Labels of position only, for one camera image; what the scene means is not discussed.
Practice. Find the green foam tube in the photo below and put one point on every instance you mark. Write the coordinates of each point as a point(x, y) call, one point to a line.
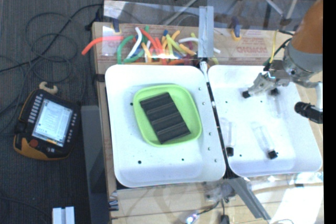
point(120, 47)

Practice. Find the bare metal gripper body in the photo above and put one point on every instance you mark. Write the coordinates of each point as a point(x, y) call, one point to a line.
point(278, 73)

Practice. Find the black cylinder on white bracket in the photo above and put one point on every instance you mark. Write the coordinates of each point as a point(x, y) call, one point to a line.
point(307, 110)

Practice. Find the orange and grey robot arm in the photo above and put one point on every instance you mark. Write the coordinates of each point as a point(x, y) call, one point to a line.
point(308, 31)

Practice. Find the red foam tube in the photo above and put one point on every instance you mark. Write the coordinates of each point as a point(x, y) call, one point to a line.
point(148, 37)

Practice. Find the long orange foam tube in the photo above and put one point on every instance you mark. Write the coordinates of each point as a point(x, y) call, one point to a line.
point(101, 42)

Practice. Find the brown cardboard board red print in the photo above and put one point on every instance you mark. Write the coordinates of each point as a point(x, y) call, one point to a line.
point(252, 44)

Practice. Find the black ribbed block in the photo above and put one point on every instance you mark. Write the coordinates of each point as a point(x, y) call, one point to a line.
point(165, 118)

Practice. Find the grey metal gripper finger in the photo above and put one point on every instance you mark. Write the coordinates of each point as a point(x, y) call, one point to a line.
point(270, 85)
point(255, 86)

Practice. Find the white plastic tray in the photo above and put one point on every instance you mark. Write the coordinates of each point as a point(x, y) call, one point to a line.
point(262, 165)
point(162, 165)

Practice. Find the green plate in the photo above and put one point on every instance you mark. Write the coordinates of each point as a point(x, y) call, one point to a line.
point(193, 118)

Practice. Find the yellow foam tube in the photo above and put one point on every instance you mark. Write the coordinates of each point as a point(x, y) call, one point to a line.
point(173, 44)

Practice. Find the short white foam tube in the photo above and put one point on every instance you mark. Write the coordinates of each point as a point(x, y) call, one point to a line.
point(187, 40)

